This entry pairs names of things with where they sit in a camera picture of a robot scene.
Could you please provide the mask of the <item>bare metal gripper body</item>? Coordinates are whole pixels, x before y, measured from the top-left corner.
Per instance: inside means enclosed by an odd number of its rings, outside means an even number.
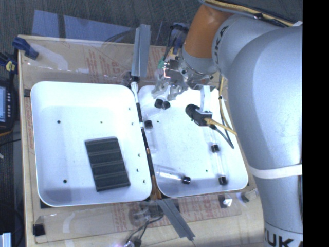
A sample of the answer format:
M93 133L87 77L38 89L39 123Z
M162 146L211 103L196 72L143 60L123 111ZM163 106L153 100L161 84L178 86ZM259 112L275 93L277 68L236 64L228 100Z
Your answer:
M206 85L214 77L214 73L205 74L198 72L190 67L185 60L170 59L164 64L163 75L164 82L172 86L181 86L191 89L199 89Z

